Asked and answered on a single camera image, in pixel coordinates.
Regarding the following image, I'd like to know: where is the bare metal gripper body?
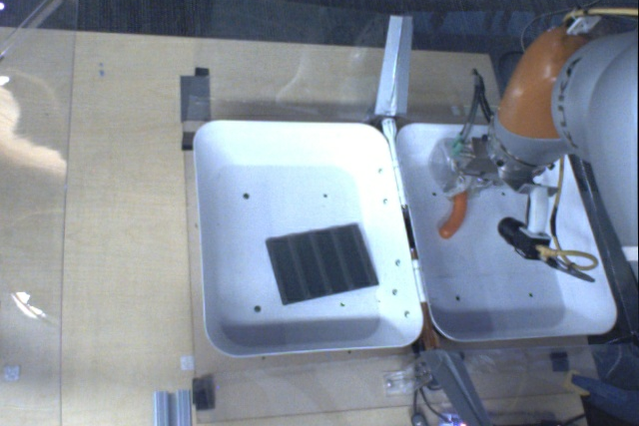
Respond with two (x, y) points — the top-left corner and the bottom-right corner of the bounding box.
(461, 134), (546, 192)

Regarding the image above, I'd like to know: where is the white plastic tray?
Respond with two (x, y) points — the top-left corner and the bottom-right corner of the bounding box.
(395, 122), (619, 344)
(193, 119), (425, 358)

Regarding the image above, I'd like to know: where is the orange sausage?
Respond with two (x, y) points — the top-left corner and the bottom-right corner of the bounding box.
(437, 190), (469, 240)

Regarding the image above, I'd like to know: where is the black ribbed flat sheet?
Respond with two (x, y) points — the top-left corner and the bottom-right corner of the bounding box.
(265, 222), (380, 306)

